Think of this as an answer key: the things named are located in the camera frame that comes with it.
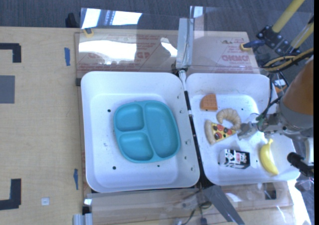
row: robotic hand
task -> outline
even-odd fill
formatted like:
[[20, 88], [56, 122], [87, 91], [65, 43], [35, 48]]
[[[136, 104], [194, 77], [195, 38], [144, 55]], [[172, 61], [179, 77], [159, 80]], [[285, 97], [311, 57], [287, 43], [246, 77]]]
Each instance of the robotic hand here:
[[314, 175], [314, 60], [310, 59], [298, 73], [285, 94], [275, 100], [276, 112], [261, 114], [255, 122], [241, 124], [239, 139], [257, 131], [280, 133], [294, 140], [304, 141], [306, 157], [290, 153], [288, 161], [307, 177]]

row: toy pizza slice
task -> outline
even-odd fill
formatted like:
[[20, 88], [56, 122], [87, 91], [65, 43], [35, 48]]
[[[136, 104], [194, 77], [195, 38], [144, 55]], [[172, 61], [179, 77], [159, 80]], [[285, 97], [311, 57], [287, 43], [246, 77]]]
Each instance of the toy pizza slice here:
[[205, 122], [205, 134], [207, 140], [210, 144], [214, 144], [221, 140], [224, 140], [234, 134], [236, 131], [227, 127], [224, 127], [221, 124], [211, 122], [210, 120], [206, 120]]

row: blue divided plate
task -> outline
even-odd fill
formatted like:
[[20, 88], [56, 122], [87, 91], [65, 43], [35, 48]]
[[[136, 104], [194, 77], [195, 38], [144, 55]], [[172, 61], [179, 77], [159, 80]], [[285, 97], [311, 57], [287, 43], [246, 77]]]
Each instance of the blue divided plate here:
[[139, 101], [122, 105], [115, 111], [113, 121], [120, 151], [130, 161], [161, 161], [179, 151], [175, 118], [162, 102]]

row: yellow pole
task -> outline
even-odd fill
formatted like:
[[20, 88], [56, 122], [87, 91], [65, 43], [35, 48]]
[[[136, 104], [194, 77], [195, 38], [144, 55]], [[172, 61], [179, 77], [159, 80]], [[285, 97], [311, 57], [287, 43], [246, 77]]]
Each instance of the yellow pole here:
[[293, 0], [277, 22], [273, 25], [272, 30], [279, 33], [304, 1], [305, 0]]
[[314, 31], [314, 22], [308, 24], [302, 32], [291, 41], [291, 46], [295, 48], [299, 48], [301, 44], [313, 33]]

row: yellow banana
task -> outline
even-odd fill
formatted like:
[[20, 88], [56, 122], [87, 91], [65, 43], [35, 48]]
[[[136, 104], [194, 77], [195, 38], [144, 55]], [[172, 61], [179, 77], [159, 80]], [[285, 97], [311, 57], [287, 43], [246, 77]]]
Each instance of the yellow banana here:
[[274, 175], [278, 175], [279, 171], [276, 167], [276, 165], [273, 163], [273, 161], [270, 158], [270, 145], [273, 142], [273, 140], [270, 138], [268, 143], [263, 145], [260, 149], [260, 161], [263, 167], [269, 172]]

